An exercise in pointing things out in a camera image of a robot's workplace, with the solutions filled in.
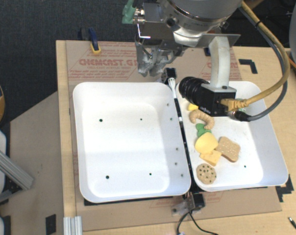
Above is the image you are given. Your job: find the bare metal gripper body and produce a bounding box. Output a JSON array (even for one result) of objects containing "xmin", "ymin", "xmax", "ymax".
[{"xmin": 137, "ymin": 2, "xmax": 227, "ymax": 58}]

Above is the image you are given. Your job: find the brown cardboard board red print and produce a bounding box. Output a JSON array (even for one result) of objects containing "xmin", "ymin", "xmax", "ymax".
[{"xmin": 65, "ymin": 40, "xmax": 283, "ymax": 232}]

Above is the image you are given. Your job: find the thin black and white rod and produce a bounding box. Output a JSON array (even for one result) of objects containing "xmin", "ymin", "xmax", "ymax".
[{"xmin": 167, "ymin": 78, "xmax": 193, "ymax": 193}]

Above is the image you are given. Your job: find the tan toy croissant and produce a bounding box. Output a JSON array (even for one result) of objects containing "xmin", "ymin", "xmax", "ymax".
[{"xmin": 189, "ymin": 109, "xmax": 216, "ymax": 130}]

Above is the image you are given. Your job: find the white plastic tray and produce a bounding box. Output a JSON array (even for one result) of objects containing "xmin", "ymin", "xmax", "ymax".
[
  {"xmin": 72, "ymin": 81, "xmax": 192, "ymax": 204},
  {"xmin": 175, "ymin": 81, "xmax": 289, "ymax": 192}
]

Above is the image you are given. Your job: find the yellow toy fruit green leaf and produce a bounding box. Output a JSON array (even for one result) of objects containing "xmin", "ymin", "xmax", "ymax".
[{"xmin": 194, "ymin": 123, "xmax": 219, "ymax": 155}]

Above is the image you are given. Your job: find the yellow toy cheese wedge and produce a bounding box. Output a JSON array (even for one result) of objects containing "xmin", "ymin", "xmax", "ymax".
[{"xmin": 199, "ymin": 149, "xmax": 222, "ymax": 167}]

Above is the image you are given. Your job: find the tan toy bread slice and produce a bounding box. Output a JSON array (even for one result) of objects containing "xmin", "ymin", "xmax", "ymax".
[{"xmin": 215, "ymin": 136, "xmax": 242, "ymax": 163}]

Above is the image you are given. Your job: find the tan toy chocolate chip biscuit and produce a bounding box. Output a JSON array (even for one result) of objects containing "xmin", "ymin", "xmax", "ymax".
[{"xmin": 196, "ymin": 163, "xmax": 217, "ymax": 185}]

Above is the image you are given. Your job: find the black block with thin wires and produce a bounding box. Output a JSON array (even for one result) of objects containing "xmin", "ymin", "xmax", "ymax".
[
  {"xmin": 162, "ymin": 67, "xmax": 177, "ymax": 83},
  {"xmin": 192, "ymin": 192, "xmax": 206, "ymax": 214}
]

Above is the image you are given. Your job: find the black cylinder on white bracket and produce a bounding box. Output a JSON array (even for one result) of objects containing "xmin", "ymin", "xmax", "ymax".
[{"xmin": 178, "ymin": 35, "xmax": 237, "ymax": 118}]

